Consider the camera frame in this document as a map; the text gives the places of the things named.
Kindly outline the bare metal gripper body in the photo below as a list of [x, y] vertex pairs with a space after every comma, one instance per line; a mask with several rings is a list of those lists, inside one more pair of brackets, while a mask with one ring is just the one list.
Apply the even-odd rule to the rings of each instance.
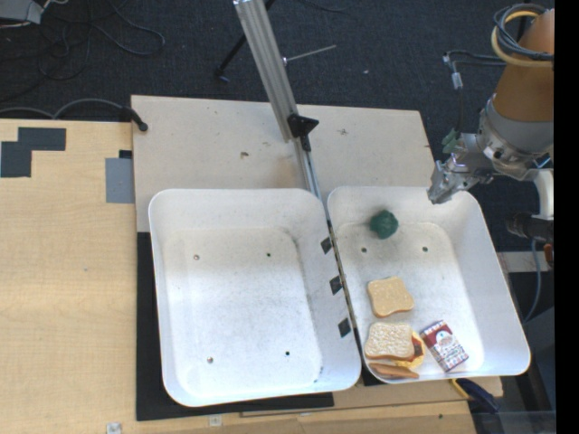
[[481, 134], [450, 133], [442, 140], [441, 184], [490, 183], [495, 175], [530, 180], [550, 162], [547, 151], [525, 153], [512, 145]]

